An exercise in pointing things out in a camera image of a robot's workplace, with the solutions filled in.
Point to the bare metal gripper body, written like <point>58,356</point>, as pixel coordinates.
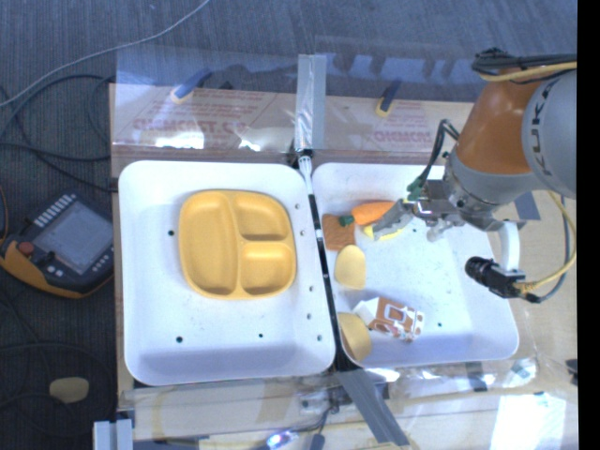
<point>438,204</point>

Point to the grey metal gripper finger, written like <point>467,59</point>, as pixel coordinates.
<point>391,218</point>
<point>437,231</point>

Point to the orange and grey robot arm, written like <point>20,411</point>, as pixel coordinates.
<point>497,129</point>

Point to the yellow banana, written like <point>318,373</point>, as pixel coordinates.
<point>391,235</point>

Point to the orange carrot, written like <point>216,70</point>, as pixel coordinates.
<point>370,211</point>

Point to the brown biscuit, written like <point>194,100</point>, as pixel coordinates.
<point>337,235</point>

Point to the white plastic tray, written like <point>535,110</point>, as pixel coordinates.
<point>225,335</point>
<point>431,289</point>

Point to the pale yellow oval chip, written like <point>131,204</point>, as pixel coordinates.
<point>350,267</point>

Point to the thin black and white rod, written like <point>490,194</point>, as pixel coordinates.
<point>323,256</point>

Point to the white and orange carton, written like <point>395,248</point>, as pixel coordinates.
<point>396,319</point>

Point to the brown cardboard board red print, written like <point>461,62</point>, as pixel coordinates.
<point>365,120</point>

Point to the yellow bread slice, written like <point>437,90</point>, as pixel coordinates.
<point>355,338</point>

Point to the yellow divided plate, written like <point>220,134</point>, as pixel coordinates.
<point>211,242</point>

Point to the pale yellow oval piece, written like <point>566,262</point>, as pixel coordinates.
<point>69,389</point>

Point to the black cylinder on white bracket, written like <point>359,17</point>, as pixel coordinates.
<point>492,272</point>

